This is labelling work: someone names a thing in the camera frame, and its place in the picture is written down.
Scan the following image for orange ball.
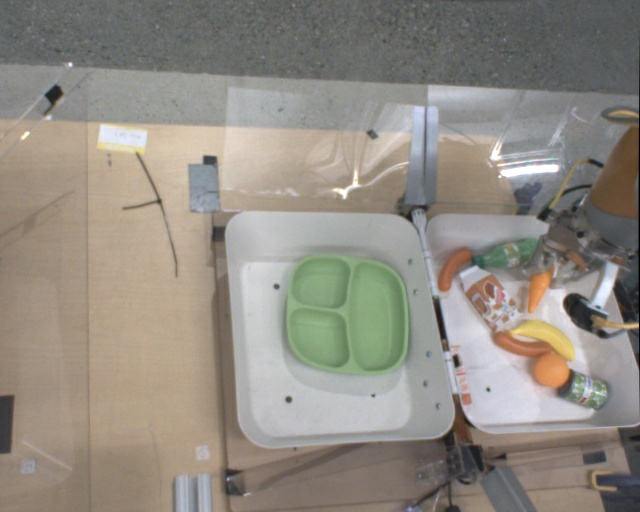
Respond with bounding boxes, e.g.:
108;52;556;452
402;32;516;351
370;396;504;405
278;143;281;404
532;352;572;390

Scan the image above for green divided plate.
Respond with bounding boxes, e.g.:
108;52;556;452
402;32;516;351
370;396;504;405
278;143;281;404
284;253;411;377

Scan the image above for orange sausage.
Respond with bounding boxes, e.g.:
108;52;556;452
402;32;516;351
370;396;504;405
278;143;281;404
492;330;553;358
437;246;474;294

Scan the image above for orange carrot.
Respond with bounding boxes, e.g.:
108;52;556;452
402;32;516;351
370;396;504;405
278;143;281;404
527;266;556;315

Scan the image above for yellow banana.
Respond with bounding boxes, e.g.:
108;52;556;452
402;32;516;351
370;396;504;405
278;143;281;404
507;319;577;363

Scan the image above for black cylinder on white bracket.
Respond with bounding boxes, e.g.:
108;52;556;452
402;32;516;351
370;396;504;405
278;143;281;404
562;259;621;332

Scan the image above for white plastic tray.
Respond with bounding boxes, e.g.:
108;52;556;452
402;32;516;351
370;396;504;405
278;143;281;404
424;213;640;435
223;209;457;450

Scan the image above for green and white can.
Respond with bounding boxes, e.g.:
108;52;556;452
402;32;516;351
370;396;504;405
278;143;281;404
558;370;610;411

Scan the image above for green plastic bottle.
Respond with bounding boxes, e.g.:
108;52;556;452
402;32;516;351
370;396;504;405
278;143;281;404
471;237;541;270

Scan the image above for white and orange carton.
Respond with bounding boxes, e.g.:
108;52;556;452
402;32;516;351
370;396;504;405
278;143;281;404
458;264;522;333

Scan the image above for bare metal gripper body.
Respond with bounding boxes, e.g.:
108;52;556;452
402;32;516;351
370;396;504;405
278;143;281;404
537;198;627;266

